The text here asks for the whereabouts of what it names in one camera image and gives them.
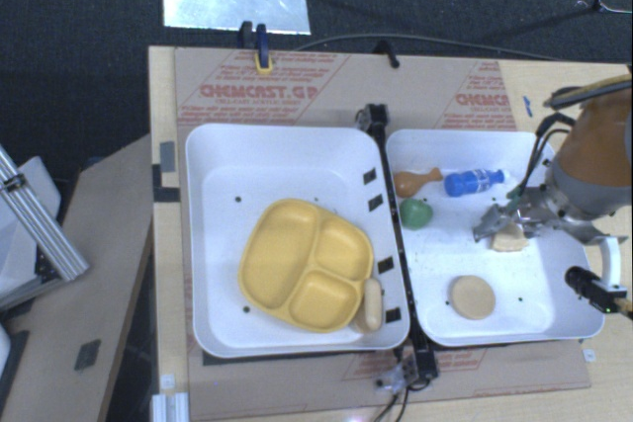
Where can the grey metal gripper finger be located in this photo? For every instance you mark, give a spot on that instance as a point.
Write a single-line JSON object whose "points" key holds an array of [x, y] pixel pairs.
{"points": [[489, 222], [525, 225]]}

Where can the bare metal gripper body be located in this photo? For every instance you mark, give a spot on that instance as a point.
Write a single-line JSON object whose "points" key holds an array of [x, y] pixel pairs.
{"points": [[544, 205]]}

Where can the beige bread slice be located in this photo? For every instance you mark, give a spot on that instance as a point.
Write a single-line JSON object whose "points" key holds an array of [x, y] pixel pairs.
{"points": [[509, 243]]}

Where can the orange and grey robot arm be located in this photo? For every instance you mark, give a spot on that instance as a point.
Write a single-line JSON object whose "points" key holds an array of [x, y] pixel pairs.
{"points": [[598, 143]]}

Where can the blue bottle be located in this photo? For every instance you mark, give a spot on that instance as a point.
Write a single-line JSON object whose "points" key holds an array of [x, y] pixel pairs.
{"points": [[465, 183]]}

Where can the white plastic tray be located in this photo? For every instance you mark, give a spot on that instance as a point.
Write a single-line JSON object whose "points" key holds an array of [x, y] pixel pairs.
{"points": [[519, 281], [277, 173]]}

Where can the green apple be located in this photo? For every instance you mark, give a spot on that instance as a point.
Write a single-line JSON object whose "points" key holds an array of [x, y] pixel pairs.
{"points": [[415, 214]]}

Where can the tan round biscuit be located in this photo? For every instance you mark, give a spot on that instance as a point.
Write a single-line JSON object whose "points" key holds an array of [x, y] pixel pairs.
{"points": [[472, 297]]}

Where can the brown chicken drumstick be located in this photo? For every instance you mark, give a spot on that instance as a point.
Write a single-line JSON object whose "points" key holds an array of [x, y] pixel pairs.
{"points": [[410, 182]]}

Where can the thin black rod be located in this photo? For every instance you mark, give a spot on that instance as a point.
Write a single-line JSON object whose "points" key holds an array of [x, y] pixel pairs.
{"points": [[397, 222]]}

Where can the beige bread roll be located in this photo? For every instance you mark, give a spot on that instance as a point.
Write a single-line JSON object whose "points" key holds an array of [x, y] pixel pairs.
{"points": [[372, 306]]}

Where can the yellow divided plate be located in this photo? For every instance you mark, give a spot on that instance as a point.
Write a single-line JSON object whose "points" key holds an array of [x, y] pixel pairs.
{"points": [[297, 257]]}

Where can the brown cardboard board red print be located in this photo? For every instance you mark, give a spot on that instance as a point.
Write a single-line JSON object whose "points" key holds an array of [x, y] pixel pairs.
{"points": [[306, 84]]}

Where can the black cylinder on white bracket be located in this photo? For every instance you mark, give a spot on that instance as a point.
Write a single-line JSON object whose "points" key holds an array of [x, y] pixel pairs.
{"points": [[591, 284]]}

